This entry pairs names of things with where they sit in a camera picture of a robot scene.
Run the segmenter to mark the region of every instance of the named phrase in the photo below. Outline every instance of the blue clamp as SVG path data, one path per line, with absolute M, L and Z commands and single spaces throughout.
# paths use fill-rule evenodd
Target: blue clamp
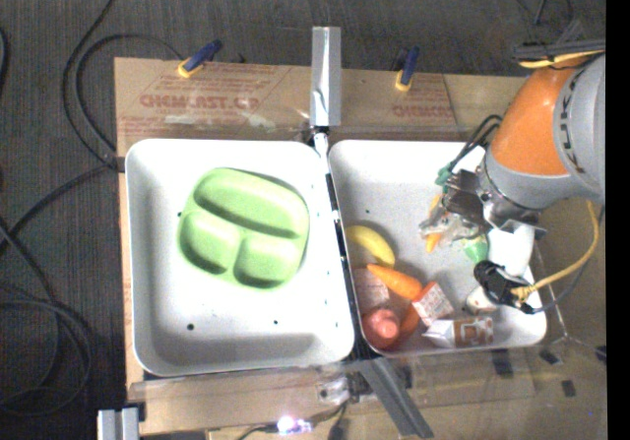
M 399 71 L 396 78 L 396 88 L 398 90 L 406 92 L 411 88 L 411 76 L 413 76 L 413 72 L 415 71 L 415 64 L 417 64 L 419 54 L 420 48 L 418 46 L 414 46 L 407 54 L 405 65 L 403 69 Z
M 207 60 L 213 60 L 215 55 L 223 48 L 223 44 L 220 40 L 215 39 L 213 42 L 209 42 L 195 53 L 192 57 L 187 58 L 177 66 L 177 71 L 184 78 L 190 78 L 197 71 L 204 67 L 204 62 Z

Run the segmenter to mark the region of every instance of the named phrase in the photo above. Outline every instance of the dark floor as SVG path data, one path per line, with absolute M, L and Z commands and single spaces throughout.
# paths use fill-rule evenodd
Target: dark floor
M 242 56 L 251 63 L 307 66 L 311 28 L 338 26 L 344 67 L 388 70 L 401 47 L 417 44 L 418 71 L 483 75 L 528 74 L 514 62 L 514 47 L 553 42 L 572 21 L 582 38 L 605 38 L 605 0 L 547 0 L 537 25 L 540 0 L 112 0 L 99 19 L 108 1 L 0 0 L 0 223 L 15 244 L 1 237 L 3 439 L 95 438 L 96 411 L 125 402 L 115 172 L 101 168 L 37 204 L 101 166 L 68 116 L 94 154 L 109 152 L 85 125 L 74 93 L 77 57 L 100 39 L 81 64 L 78 90 L 97 131 L 115 144 L 112 57 L 176 58 L 160 42 L 118 34 L 155 36 L 184 55 L 219 38 L 219 61 Z M 42 415 L 81 389 L 87 361 L 85 330 L 64 324 L 58 311 L 55 318 L 50 303 L 15 291 L 18 286 L 45 298 L 39 273 L 48 294 L 85 321 L 92 353 L 87 387 L 70 405 Z

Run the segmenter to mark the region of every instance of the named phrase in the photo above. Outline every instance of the yellow banana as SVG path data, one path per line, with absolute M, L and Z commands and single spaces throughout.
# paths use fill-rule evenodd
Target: yellow banana
M 379 265 L 392 268 L 396 264 L 394 251 L 376 230 L 356 224 L 346 228 L 346 236 L 351 242 L 364 247 L 372 253 Z

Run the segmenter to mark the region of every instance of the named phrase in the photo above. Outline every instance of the white tray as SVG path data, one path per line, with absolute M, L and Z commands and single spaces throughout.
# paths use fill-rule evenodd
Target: white tray
M 195 183 L 227 166 L 292 185 L 310 214 L 302 263 L 258 291 L 219 280 L 177 250 L 178 213 Z M 126 159 L 134 350 L 158 376 L 307 366 L 354 343 L 346 283 L 321 160 L 295 142 L 154 139 Z
M 438 170 L 452 160 L 462 146 L 460 143 L 347 140 L 333 145 L 329 154 L 343 225 L 363 223 L 379 230 L 394 247 L 396 268 L 418 277 L 424 284 L 437 281 L 458 317 L 467 316 L 463 310 L 466 297 L 478 285 L 473 276 L 473 262 L 457 245 L 426 253 L 418 224 L 426 219 L 431 200 L 440 193 L 440 187 L 434 183 Z M 482 149 L 473 151 L 460 162 L 459 168 L 474 170 L 482 153 Z M 352 266 L 351 253 L 349 262 Z M 530 270 L 525 279 L 533 280 Z M 540 306 L 537 292 L 530 296 L 528 303 L 532 307 Z M 529 346 L 539 342 L 546 333 L 543 313 L 528 315 L 504 306 L 494 312 L 492 318 L 493 347 Z M 397 354 L 450 350 L 437 348 L 416 333 L 397 349 Z

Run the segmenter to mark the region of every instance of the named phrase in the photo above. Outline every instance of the green plate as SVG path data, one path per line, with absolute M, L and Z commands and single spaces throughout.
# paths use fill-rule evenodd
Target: green plate
M 282 181 L 215 168 L 195 185 L 180 215 L 186 260 L 223 280 L 273 288 L 299 268 L 308 239 L 304 200 Z

